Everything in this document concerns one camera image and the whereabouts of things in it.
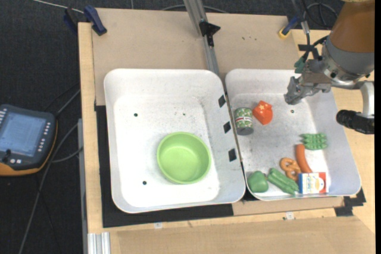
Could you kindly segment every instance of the hot dog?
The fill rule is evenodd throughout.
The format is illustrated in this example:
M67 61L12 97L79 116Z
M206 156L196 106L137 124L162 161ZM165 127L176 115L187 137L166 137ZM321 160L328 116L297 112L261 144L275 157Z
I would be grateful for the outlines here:
M302 171L302 173L311 173L312 169L307 163L307 160L305 159L305 147L303 144L297 144L296 146L296 161L299 164L299 167Z

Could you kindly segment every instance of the green can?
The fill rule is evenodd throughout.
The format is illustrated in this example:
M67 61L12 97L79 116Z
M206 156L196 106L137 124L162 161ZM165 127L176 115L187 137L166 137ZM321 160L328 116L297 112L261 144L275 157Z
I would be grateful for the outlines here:
M234 112L234 121L238 135L247 136L254 132L252 110L250 108L237 108Z

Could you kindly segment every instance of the display screen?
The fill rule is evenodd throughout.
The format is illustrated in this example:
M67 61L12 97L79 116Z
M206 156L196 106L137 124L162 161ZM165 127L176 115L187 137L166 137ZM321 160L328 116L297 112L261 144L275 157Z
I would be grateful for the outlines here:
M34 156L46 119L9 112L0 128L0 150Z

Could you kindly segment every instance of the small carton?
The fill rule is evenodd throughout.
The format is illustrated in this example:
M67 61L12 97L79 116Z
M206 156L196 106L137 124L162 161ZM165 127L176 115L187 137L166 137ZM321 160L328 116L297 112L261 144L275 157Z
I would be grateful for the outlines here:
M328 193L326 173L299 174L299 192L308 194Z

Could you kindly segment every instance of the dark carpet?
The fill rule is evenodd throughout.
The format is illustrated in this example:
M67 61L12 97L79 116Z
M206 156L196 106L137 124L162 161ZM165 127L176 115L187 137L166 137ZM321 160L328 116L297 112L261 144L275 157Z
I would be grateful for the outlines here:
M130 0L43 0L83 10L86 5L130 8ZM307 5L321 0L305 0ZM339 12L338 0L323 0ZM231 13L293 17L290 0L203 0ZM134 8L160 10L182 0L133 0ZM317 7L308 19L312 29L329 29L335 15ZM0 104L55 112L79 89L76 35L63 22L64 9L31 0L0 0ZM77 97L60 115L58 141L81 117ZM76 131L57 158L78 148ZM13 254L23 239L42 172L0 177L0 253ZM23 253L82 253L82 223L77 158L52 164L42 189Z

